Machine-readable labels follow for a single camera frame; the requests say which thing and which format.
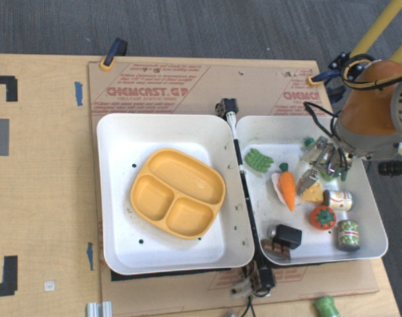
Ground black box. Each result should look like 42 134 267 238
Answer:
267 223 303 250

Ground yellow divided plate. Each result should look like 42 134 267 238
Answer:
129 147 227 240

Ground brown cardboard board red print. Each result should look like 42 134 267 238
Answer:
88 56 380 317

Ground black cylinder on white bracket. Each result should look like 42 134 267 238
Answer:
378 141 402 178

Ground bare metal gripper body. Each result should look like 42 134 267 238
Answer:
318 139 354 178

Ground brown chocolate bar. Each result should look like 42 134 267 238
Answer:
260 238 292 262

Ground green pea pods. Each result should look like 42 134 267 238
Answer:
244 148 275 174

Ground green can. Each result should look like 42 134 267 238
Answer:
335 219 361 252

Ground red tomato with green top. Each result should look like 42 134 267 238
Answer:
308 204 337 231

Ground black block with thin wires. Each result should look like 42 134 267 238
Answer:
242 264 277 297
215 97 240 118

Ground green bottle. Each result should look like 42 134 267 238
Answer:
313 295 342 317

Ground orange carrot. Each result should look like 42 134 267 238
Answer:
278 162 298 213

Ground thin black and white rod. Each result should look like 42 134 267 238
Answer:
226 110 265 267

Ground white plastic tray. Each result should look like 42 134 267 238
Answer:
235 115 389 266
96 112 255 275

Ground yellow cheese wedge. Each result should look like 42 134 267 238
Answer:
299 182 325 205

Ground green round toy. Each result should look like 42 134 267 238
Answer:
319 167 349 182

